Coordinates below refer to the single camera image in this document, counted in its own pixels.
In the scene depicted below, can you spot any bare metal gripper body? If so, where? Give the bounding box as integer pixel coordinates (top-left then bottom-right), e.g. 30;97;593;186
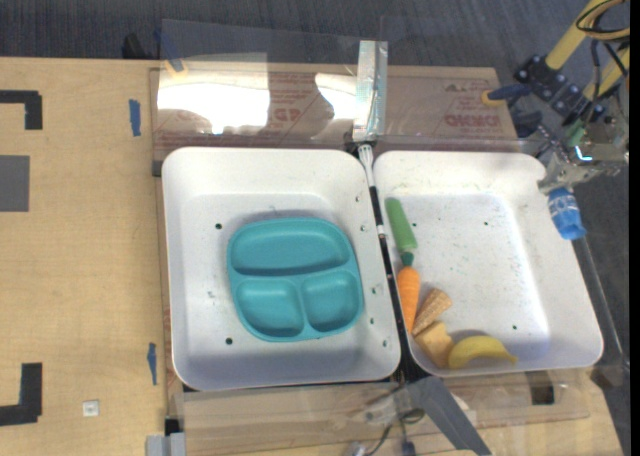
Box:
583;119;630;166

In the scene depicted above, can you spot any blue bottle white print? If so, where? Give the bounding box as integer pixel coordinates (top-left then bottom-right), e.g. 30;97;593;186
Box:
547;187;587;241

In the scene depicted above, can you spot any white plastic tray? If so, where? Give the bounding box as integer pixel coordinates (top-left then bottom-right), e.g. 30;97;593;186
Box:
160;146;402;392
372;150;605;378

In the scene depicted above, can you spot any green tube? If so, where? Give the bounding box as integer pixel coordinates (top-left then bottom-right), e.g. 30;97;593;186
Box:
384;197;419;254

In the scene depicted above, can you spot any tan waffle cone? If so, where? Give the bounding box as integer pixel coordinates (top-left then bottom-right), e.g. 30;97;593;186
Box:
410;287;453;337

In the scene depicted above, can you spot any orange carrot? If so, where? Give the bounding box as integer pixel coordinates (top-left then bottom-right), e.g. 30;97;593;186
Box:
396;252;422;336

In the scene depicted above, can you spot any yellow banana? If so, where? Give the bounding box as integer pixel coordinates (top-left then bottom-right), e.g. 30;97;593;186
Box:
447;335;519;371

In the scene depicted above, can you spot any yellow bread piece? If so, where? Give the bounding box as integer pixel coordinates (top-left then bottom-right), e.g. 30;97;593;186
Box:
414;321;455;370

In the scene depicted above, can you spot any teal divided plate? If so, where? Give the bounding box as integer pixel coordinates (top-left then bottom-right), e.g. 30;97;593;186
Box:
226;217;365;344

